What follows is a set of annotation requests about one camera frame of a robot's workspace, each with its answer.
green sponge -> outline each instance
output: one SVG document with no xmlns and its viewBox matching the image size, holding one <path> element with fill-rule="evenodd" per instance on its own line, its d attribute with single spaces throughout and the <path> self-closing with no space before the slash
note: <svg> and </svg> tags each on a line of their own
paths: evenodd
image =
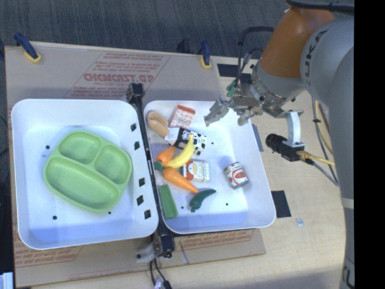
<svg viewBox="0 0 385 289">
<path fill-rule="evenodd" d="M 159 186 L 159 194 L 161 195 L 162 207 L 166 219 L 172 219 L 178 216 L 173 195 L 171 194 L 168 184 Z"/>
</svg>

cardboard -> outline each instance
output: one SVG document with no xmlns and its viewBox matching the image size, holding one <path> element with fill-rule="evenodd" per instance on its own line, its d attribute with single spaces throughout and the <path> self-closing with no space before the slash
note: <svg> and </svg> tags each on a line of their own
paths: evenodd
<svg viewBox="0 0 385 289">
<path fill-rule="evenodd" d="M 6 48 L 9 113 L 17 101 L 26 98 L 125 99 L 130 82 L 144 84 L 143 105 L 155 99 L 213 101 L 220 94 L 215 68 L 203 70 L 196 55 L 32 44 L 42 56 L 39 64 L 30 63 L 20 47 Z M 50 250 L 24 245 L 17 231 L 11 125 L 9 132 L 17 288 L 149 269 L 136 253 L 149 245 L 150 237 Z M 172 258 L 159 259 L 162 267 L 266 252 L 259 229 L 195 234 L 174 241 Z"/>
</svg>

green plate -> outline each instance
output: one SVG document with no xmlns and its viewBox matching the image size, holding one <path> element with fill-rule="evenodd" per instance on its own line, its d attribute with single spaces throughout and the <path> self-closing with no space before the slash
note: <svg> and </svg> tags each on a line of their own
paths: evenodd
<svg viewBox="0 0 385 289">
<path fill-rule="evenodd" d="M 62 198 L 92 211 L 111 209 L 132 174 L 130 156 L 116 144 L 89 131 L 68 133 L 44 167 L 47 186 Z"/>
</svg>

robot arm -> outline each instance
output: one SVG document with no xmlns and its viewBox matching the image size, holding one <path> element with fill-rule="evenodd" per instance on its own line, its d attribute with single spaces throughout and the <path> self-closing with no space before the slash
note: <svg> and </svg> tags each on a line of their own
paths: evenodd
<svg viewBox="0 0 385 289">
<path fill-rule="evenodd" d="M 239 115 L 238 124 L 263 112 L 288 123 L 289 139 L 282 137 L 281 151 L 290 161 L 303 149 L 299 140 L 300 111 L 282 109 L 307 90 L 327 106 L 334 162 L 345 213 L 346 248 L 340 288 L 354 288 L 354 181 L 353 181 L 353 64 L 354 18 L 336 19 L 332 4 L 301 3 L 292 7 L 274 30 L 249 83 L 237 83 L 228 101 L 217 99 L 205 117 L 206 126 L 229 109 Z M 338 5 L 336 11 L 354 14 L 354 6 Z M 266 143 L 274 149 L 274 140 Z"/>
</svg>

toy banana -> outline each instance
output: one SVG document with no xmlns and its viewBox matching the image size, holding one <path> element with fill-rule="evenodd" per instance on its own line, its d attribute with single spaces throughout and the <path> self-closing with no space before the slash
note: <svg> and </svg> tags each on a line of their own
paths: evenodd
<svg viewBox="0 0 385 289">
<path fill-rule="evenodd" d="M 203 200 L 205 200 L 208 196 L 216 193 L 216 190 L 209 189 L 203 190 L 197 193 L 194 198 L 190 201 L 191 212 L 195 212 L 195 210 L 199 209 L 202 205 Z"/>
<path fill-rule="evenodd" d="M 192 155 L 194 154 L 194 134 L 190 134 L 188 138 L 188 142 L 183 148 L 183 150 L 173 157 L 166 165 L 166 167 L 179 168 L 186 164 Z"/>
</svg>

